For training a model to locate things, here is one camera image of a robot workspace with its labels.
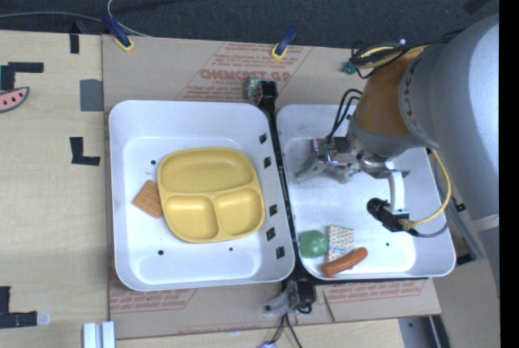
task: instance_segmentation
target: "yellow divided plate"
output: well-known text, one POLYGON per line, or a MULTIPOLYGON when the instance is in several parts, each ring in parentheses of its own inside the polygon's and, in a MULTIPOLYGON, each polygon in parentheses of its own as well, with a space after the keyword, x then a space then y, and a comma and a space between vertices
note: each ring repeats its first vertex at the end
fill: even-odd
POLYGON ((194 148, 162 159, 157 183, 169 228, 209 243, 239 238, 264 222, 264 200, 252 162, 232 148, 194 148))

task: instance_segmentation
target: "sausage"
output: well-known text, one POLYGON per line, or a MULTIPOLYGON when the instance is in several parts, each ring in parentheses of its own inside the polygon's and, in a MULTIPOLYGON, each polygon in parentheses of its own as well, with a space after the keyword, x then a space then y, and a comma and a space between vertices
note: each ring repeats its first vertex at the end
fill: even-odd
POLYGON ((326 276, 333 276, 346 269, 354 267, 356 264, 366 259, 366 257, 366 248, 359 247, 353 250, 351 253, 347 254, 346 256, 342 256, 340 259, 323 264, 322 270, 326 276))

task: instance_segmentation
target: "yellow cable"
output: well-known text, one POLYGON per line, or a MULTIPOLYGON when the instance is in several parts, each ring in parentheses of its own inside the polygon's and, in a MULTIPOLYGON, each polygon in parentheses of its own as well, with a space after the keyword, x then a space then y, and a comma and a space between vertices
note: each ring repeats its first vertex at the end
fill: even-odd
POLYGON ((447 184, 447 191, 445 192, 444 202, 430 216, 425 217, 421 220, 417 220, 417 221, 399 220, 399 222, 401 223, 401 225, 405 231, 408 231, 408 230, 414 228, 415 226, 420 226, 421 224, 425 224, 426 222, 429 222, 433 218, 438 217, 447 208, 448 202, 451 199, 451 192, 452 192, 451 180, 450 180, 450 177, 448 176, 447 170, 445 169, 445 165, 442 162, 440 155, 437 153, 436 150, 432 151, 432 155, 438 161, 438 166, 440 167, 442 173, 444 174, 445 183, 447 184))

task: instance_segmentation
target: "watermelon slice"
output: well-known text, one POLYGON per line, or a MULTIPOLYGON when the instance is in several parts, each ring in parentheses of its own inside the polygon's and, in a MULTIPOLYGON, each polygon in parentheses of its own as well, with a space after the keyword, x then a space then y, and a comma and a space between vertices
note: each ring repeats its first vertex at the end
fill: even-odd
POLYGON ((27 98, 28 94, 29 87, 0 92, 0 113, 13 110, 15 107, 21 105, 27 98))

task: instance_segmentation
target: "cardboard sheet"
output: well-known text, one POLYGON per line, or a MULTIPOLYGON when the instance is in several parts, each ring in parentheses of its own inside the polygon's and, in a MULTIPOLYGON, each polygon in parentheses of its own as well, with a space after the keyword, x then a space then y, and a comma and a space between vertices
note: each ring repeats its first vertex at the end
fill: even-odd
MULTIPOLYGON (((277 82, 278 109, 294 103, 338 104, 346 89, 363 86, 356 75, 342 72, 348 49, 290 46, 277 62, 270 58, 270 45, 145 37, 134 41, 135 48, 125 53, 103 36, 105 122, 112 107, 125 100, 244 101, 243 85, 251 75, 277 82)), ((110 221, 106 127, 105 154, 110 221)), ((269 283, 135 292, 118 280, 112 266, 110 319, 118 338, 271 328, 278 319, 263 315, 262 302, 280 291, 281 284, 269 283)), ((326 285, 317 286, 317 292, 312 313, 297 315, 297 324, 440 313, 432 280, 326 285)))

